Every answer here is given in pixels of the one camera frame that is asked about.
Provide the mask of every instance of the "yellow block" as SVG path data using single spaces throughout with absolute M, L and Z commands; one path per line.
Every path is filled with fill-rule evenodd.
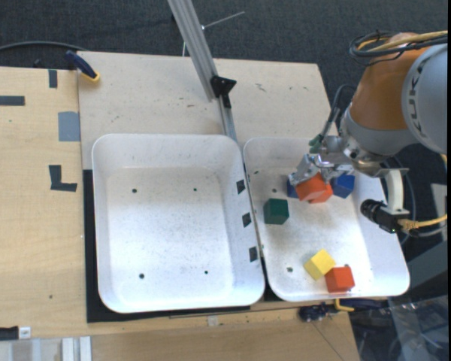
M 335 266 L 336 262 L 324 249 L 319 250 L 304 264 L 304 268 L 316 281 Z

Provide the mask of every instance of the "green block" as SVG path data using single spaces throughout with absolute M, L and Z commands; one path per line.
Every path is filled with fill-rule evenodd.
M 289 218 L 286 199 L 270 198 L 264 204 L 264 222 L 269 225 L 282 225 Z

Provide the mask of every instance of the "blue block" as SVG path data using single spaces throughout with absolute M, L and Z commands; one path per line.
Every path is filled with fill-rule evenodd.
M 299 198 L 297 192 L 295 191 L 295 188 L 293 185 L 291 185 L 291 182 L 289 182 L 289 179 L 287 178 L 287 196 L 289 198 Z
M 332 192 L 335 196 L 347 198 L 354 190 L 354 175 L 342 174 L 340 177 L 331 179 Z

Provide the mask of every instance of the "black bracket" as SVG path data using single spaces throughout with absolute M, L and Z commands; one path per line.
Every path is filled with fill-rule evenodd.
M 231 108 L 229 93 L 231 92 L 231 89 L 234 88 L 236 83 L 237 83 L 236 80 L 227 79 L 226 77 L 220 77 L 216 75 L 214 75 L 210 79 L 210 84 L 212 85 L 213 93 L 215 94 L 216 98 L 222 96 L 222 99 L 224 101 L 224 107 L 226 108 Z

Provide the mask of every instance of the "cube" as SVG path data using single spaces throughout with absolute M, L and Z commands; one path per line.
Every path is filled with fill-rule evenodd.
M 287 196 L 289 198 L 299 198 L 297 192 L 293 185 L 291 185 L 290 180 L 287 178 Z
M 319 250 L 304 264 L 306 271 L 316 281 L 335 266 L 336 262 L 325 249 Z
M 349 266 L 332 268 L 325 275 L 325 284 L 330 293 L 344 293 L 354 286 L 353 271 Z
M 264 204 L 264 222 L 270 225 L 282 225 L 289 218 L 287 200 L 270 198 Z
M 332 192 L 335 196 L 347 198 L 354 190 L 354 175 L 342 174 L 331 179 Z
M 309 201 L 309 203 L 325 202 L 332 195 L 331 185 L 324 182 L 320 172 L 298 184 L 295 191 L 300 201 Z

